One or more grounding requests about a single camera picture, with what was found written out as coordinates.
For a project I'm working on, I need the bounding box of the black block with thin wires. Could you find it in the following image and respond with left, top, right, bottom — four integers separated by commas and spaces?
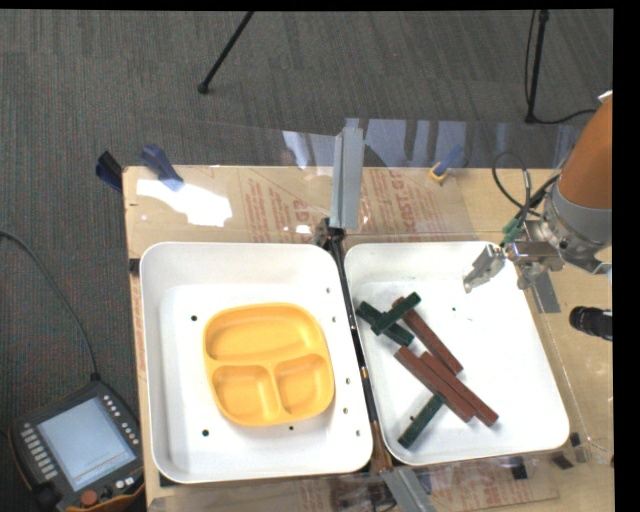
314, 218, 347, 247

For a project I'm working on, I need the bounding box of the white plastic tray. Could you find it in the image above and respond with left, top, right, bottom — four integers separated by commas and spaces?
343, 240, 572, 467
138, 241, 375, 485

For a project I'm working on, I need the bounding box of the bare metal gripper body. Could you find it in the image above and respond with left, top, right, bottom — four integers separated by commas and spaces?
504, 218, 610, 277

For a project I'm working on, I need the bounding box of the yellow divided plate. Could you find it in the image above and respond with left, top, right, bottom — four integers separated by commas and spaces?
202, 302, 337, 428

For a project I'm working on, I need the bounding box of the black stand pole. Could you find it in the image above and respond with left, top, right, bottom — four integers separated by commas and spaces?
524, 9, 551, 124

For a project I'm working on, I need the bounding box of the black tripod leg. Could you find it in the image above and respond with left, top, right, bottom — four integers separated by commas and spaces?
197, 10, 256, 96

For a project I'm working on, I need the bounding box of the brown rectangular block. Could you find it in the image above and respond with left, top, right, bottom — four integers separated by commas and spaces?
419, 351, 501, 428
393, 346, 476, 423
392, 296, 465, 376

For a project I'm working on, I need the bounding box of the black cylinder on white bracket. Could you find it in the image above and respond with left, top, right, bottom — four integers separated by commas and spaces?
568, 257, 614, 342

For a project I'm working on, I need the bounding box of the brown cardboard board red print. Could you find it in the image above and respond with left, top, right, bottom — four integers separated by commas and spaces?
122, 165, 614, 512

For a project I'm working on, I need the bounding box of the green rectangular block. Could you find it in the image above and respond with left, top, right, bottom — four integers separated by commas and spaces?
397, 392, 447, 450
354, 300, 416, 348
370, 291, 423, 337

